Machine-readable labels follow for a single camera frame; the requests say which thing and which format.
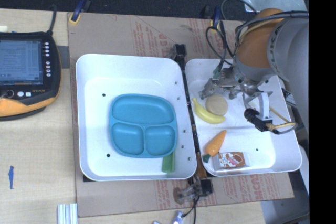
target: wooden table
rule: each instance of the wooden table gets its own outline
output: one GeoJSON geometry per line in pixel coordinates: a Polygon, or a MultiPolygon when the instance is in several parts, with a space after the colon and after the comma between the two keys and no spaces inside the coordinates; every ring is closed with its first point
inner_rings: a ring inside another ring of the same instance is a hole
{"type": "MultiPolygon", "coordinates": [[[[52,12],[0,9],[8,31],[47,31],[52,12]]],[[[68,46],[67,13],[58,12],[57,45],[68,46]]],[[[57,205],[76,203],[69,69],[57,101],[34,116],[0,122],[0,223],[57,223],[57,205]],[[13,189],[8,172],[14,167],[13,189]]],[[[78,223],[170,224],[175,210],[79,218],[78,223]]],[[[193,213],[184,224],[193,223],[193,213]]],[[[198,207],[196,223],[265,223],[260,202],[198,207]]]]}

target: white tray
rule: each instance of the white tray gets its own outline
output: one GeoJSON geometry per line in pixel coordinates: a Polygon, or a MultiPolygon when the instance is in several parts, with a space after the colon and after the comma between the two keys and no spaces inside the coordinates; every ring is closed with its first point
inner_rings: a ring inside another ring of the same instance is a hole
{"type": "Polygon", "coordinates": [[[182,72],[167,58],[87,54],[76,63],[80,167],[90,179],[186,179],[196,171],[194,140],[182,72]],[[109,135],[109,109],[125,93],[168,100],[177,118],[175,171],[161,171],[163,158],[120,155],[109,135]]]}
{"type": "MultiPolygon", "coordinates": [[[[218,64],[219,60],[216,59],[192,59],[186,64],[185,73],[190,99],[196,97],[198,102],[205,106],[206,99],[201,100],[199,92],[204,89],[204,85],[218,64]]],[[[290,120],[279,78],[273,76],[267,84],[264,83],[259,88],[273,92],[269,97],[270,106],[290,120]]],[[[225,114],[226,121],[220,124],[209,124],[201,120],[195,114],[192,102],[201,154],[204,154],[205,146],[209,140],[220,131],[227,130],[220,152],[245,152],[249,156],[250,166],[218,172],[214,170],[212,159],[210,159],[208,163],[203,163],[210,174],[214,176],[248,175],[289,172],[300,168],[302,157],[294,131],[282,135],[261,132],[245,119],[242,94],[238,94],[233,100],[229,99],[228,93],[224,93],[223,96],[227,100],[228,111],[225,114]]],[[[274,113],[271,112],[270,116],[273,118],[274,124],[284,123],[274,113]]]]}

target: brown cardboard sheet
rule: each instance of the brown cardboard sheet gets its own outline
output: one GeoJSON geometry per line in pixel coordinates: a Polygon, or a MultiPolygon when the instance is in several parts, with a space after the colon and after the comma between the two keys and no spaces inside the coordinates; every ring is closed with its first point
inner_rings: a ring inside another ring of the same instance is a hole
{"type": "MultiPolygon", "coordinates": [[[[92,182],[85,180],[79,165],[75,64],[84,54],[167,57],[174,44],[185,44],[186,60],[216,58],[208,45],[208,19],[168,18],[82,13],[78,24],[68,23],[73,135],[75,143],[76,192],[79,217],[129,212],[189,208],[174,201],[173,189],[188,186],[187,180],[132,180],[92,182]]],[[[226,39],[233,50],[238,21],[224,21],[226,39]]],[[[214,30],[209,41],[219,54],[222,40],[214,30]]],[[[238,175],[211,178],[214,193],[198,206],[212,206],[292,198],[288,173],[238,175]]]]}

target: divided blue plate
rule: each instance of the divided blue plate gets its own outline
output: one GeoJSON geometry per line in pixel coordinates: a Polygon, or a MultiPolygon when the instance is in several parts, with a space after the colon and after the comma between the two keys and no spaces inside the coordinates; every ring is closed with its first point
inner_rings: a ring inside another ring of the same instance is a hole
{"type": "Polygon", "coordinates": [[[148,94],[122,94],[110,108],[109,130],[113,147],[122,155],[159,158],[171,154],[177,142],[173,106],[148,94]]]}

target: yellow banana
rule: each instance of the yellow banana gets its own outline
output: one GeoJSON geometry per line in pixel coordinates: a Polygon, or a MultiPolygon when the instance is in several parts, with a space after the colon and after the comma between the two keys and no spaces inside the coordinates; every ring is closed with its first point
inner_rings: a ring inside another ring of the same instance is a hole
{"type": "Polygon", "coordinates": [[[195,113],[198,117],[200,117],[203,121],[211,124],[218,124],[226,120],[225,117],[219,116],[216,114],[212,114],[207,111],[200,103],[198,103],[196,98],[192,99],[195,104],[195,113]]]}

